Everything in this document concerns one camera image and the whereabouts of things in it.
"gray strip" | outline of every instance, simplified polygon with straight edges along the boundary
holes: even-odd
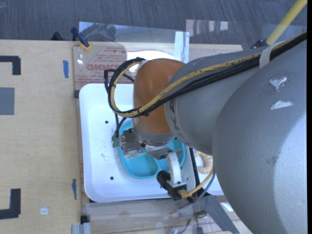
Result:
[[[15,88],[0,88],[0,115],[14,115]]]

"yellow tube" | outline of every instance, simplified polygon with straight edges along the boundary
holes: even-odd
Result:
[[[271,45],[277,41],[281,34],[286,30],[289,24],[295,19],[303,7],[307,4],[308,0],[297,0],[287,14],[284,16],[282,21],[273,30],[270,36],[267,38],[266,42]]]

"wooden surface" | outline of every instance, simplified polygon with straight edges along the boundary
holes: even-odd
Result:
[[[74,44],[0,40],[0,55],[21,58],[20,76],[12,75],[12,64],[0,63],[0,87],[15,88],[14,115],[0,115],[0,209],[8,208],[10,189],[21,189],[21,214],[1,219],[0,233],[70,233],[71,224],[80,223]],[[45,206],[49,214],[41,215]]]

